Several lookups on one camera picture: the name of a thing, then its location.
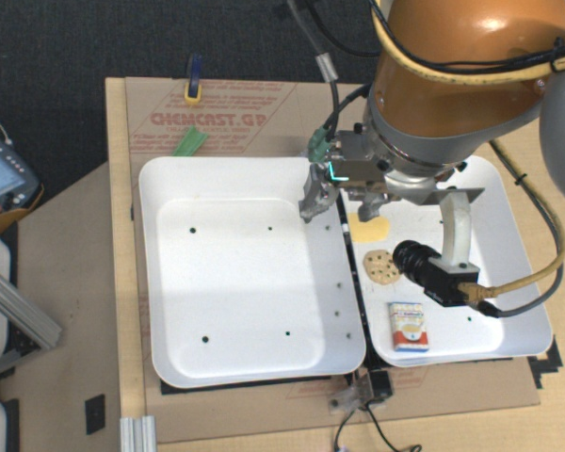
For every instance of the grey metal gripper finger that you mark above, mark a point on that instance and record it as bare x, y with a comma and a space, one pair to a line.
316, 196
371, 207

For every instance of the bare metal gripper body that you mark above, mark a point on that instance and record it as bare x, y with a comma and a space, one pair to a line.
358, 163

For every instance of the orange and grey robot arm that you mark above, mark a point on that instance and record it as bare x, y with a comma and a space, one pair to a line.
471, 40

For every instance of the pale yellow flat slice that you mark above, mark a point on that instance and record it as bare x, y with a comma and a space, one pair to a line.
369, 232

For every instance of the tan biscuit with dark chips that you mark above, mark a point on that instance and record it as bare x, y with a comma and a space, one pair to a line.
380, 267

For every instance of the thin black and white rod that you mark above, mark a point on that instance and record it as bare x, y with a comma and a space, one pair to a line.
358, 280

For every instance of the white plastic tray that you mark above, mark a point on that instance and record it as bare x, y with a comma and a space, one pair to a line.
245, 276
456, 337

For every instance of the brown cardboard board, red print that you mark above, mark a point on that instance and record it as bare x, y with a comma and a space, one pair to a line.
245, 111

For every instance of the red and white carton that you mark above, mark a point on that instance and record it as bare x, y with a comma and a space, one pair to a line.
408, 327

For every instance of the green ridged strip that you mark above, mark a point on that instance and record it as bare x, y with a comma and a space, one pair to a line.
189, 141

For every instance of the black cylinder on white bracket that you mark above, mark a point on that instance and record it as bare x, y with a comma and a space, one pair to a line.
419, 264

